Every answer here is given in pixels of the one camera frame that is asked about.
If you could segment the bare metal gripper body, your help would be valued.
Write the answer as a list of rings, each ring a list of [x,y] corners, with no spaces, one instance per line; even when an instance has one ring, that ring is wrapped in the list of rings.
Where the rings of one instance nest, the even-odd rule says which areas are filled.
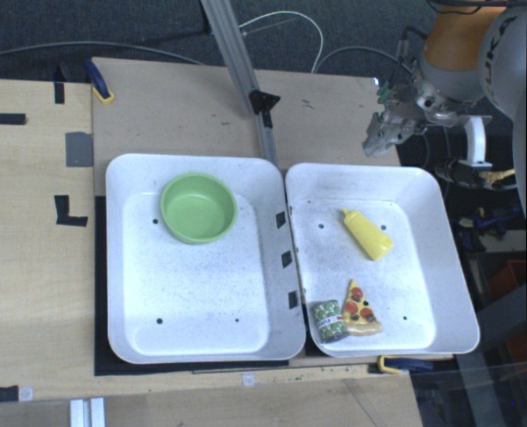
[[[465,103],[442,96],[427,81],[418,85],[385,83],[380,87],[380,103],[392,125],[416,127],[416,135],[429,126],[461,126],[470,118]]]

